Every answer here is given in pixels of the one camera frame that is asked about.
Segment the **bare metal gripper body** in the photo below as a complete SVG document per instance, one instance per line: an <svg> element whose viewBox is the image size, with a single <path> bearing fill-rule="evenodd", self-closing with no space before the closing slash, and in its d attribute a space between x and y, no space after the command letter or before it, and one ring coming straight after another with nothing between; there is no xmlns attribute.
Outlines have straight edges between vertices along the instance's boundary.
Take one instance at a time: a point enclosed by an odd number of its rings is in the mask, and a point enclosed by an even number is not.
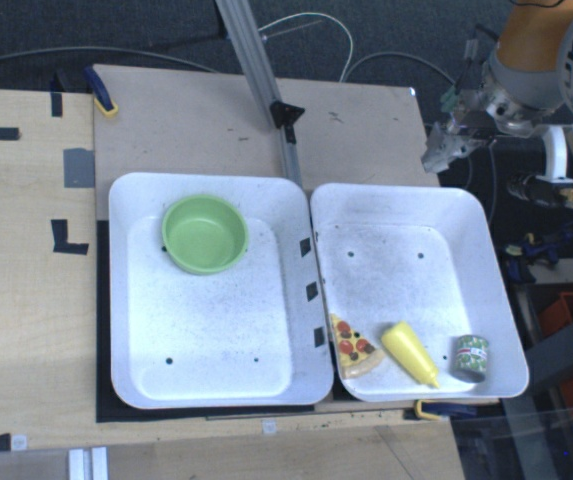
<svg viewBox="0 0 573 480"><path fill-rule="evenodd" d="M537 111L513 101L502 89L462 89L454 96L446 130L456 136L490 140L498 135L527 138Z"/></svg>

